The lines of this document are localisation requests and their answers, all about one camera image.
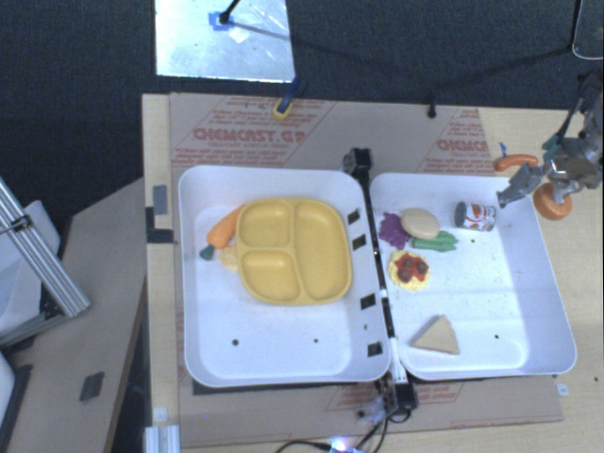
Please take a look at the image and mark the yellow spaghetti with red meatballs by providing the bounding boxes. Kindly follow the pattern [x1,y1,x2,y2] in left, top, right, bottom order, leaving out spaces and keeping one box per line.
[387,249,431,293]

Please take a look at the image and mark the pale yellow toy food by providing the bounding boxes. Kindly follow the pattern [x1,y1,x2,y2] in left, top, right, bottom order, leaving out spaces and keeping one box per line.
[218,246,242,274]

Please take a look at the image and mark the purple grapes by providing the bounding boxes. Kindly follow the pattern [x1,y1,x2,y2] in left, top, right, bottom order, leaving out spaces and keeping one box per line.
[379,211,412,250]

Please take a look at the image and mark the white plastic tray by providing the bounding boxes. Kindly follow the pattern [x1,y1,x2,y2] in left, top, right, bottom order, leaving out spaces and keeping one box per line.
[177,164,393,389]
[369,172,579,381]

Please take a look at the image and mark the beige triangular bread slice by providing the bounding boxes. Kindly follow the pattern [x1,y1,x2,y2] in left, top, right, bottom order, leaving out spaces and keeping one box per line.
[409,313,461,356]

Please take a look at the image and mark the black block with thin wires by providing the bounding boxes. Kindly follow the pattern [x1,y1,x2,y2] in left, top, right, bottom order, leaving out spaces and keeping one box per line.
[376,378,420,420]
[343,147,374,175]

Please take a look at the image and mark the green pea pod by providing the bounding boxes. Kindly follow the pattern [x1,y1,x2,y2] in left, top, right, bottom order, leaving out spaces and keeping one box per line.
[410,230,460,254]

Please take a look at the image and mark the orange doughnut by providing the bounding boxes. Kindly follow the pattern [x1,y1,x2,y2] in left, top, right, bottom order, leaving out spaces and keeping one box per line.
[532,181,575,221]

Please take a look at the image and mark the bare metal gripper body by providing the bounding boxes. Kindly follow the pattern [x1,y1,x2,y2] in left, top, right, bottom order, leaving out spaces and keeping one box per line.
[542,109,604,191]

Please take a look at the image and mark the thin black and white rod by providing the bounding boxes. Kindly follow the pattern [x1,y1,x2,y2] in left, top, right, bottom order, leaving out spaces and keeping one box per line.
[354,167,408,389]

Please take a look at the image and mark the brown cardboard board red print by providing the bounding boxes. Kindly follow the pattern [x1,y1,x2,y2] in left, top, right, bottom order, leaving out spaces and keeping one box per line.
[167,92,565,448]

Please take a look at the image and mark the yellow divided plate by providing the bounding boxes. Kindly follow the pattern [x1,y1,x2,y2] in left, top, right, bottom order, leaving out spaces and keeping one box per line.
[234,197,354,307]

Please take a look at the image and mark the beige round biscuit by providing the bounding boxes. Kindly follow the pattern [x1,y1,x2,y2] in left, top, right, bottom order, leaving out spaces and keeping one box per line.
[399,207,442,242]

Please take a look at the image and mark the orange sausage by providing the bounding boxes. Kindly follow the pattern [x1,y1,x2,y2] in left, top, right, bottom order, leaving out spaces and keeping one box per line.
[493,153,540,174]

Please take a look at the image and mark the red and white can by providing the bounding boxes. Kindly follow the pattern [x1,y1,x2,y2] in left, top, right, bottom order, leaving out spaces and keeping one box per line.
[454,201,497,231]

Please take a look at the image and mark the orange carrot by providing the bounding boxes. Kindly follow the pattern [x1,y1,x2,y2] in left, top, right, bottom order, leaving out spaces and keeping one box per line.
[198,204,246,260]

